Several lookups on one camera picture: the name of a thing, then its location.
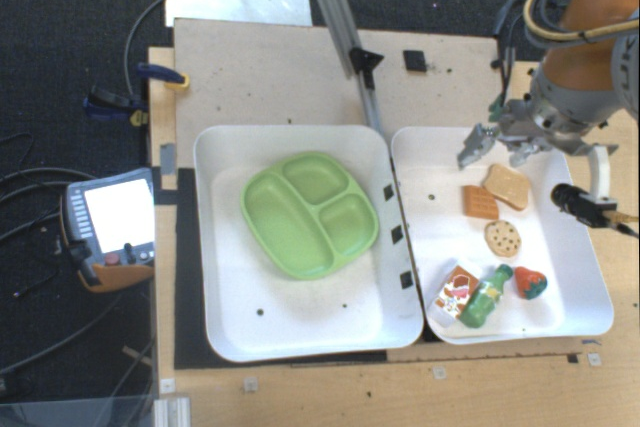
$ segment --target bread slice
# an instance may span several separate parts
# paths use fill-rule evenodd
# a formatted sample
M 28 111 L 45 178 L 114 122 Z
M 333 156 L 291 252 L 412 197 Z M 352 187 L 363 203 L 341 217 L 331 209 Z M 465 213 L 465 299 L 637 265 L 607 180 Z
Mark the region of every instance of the bread slice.
M 489 168 L 489 174 L 482 186 L 496 199 L 516 210 L 524 210 L 529 204 L 529 179 L 501 164 L 494 164 Z
M 480 219 L 498 219 L 498 204 L 482 187 L 465 185 L 463 188 L 464 215 Z

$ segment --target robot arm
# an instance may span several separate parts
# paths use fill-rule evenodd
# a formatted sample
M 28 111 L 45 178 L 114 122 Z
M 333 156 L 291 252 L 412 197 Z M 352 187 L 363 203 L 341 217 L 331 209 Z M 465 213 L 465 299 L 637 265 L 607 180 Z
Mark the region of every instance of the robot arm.
M 561 187 L 552 199 L 584 224 L 617 227 L 619 217 L 611 220 L 616 204 L 608 198 L 608 155 L 617 145 L 590 145 L 582 138 L 621 108 L 638 121 L 639 0 L 570 0 L 558 26 L 545 16 L 545 2 L 527 0 L 523 9 L 528 38 L 547 49 L 529 93 L 506 103 L 499 97 L 491 116 L 496 124 L 474 127 L 458 164 L 463 169 L 480 159 L 496 140 L 512 152 L 514 167 L 554 148 L 588 156 L 590 193 Z

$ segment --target green bottle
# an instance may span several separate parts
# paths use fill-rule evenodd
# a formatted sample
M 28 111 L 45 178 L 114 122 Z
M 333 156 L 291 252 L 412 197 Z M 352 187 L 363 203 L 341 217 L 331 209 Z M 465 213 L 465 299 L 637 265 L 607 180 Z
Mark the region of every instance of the green bottle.
M 460 314 L 460 322 L 467 327 L 481 327 L 496 305 L 504 291 L 504 282 L 513 276 L 513 269 L 501 265 L 493 276 L 482 280 L 469 299 L 466 308 Z

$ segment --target green plate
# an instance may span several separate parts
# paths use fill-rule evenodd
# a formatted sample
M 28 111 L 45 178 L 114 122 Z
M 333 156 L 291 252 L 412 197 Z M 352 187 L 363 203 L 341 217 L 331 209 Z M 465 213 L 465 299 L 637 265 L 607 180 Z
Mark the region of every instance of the green plate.
M 378 236 L 378 216 L 369 198 L 324 153 L 301 153 L 261 171 L 242 190 L 241 207 L 267 254 L 298 279 L 340 269 Z

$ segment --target white tray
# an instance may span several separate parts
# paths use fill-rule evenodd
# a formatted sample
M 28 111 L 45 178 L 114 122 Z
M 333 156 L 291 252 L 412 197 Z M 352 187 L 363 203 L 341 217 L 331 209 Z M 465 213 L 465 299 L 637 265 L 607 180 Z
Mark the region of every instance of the white tray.
M 269 259 L 242 217 L 249 179 L 304 151 L 337 159 L 367 193 L 380 221 L 374 245 L 334 274 L 288 277 Z M 398 348 L 413 343 L 424 318 L 402 225 L 389 150 L 363 126 L 216 126 L 194 147 L 206 328 L 235 362 Z M 385 199 L 391 185 L 394 196 Z
M 408 127 L 392 142 L 425 305 L 435 298 L 461 257 L 478 263 L 485 275 L 501 263 L 538 270 L 547 276 L 549 286 L 540 297 L 527 301 L 517 297 L 512 278 L 483 327 L 470 329 L 456 322 L 445 329 L 427 316 L 431 329 L 453 344 L 607 331 L 613 323 L 613 307 L 588 231 L 550 199 L 555 185 L 571 183 L 564 156 L 556 151 L 534 155 L 519 168 L 531 182 L 529 206 L 518 212 L 498 205 L 500 218 L 520 232 L 522 247 L 515 258 L 498 258 L 484 240 L 489 221 L 463 215 L 462 186 L 482 185 L 491 164 L 508 165 L 508 153 L 497 143 L 482 160 L 460 171 L 456 155 L 468 134 L 469 128 Z

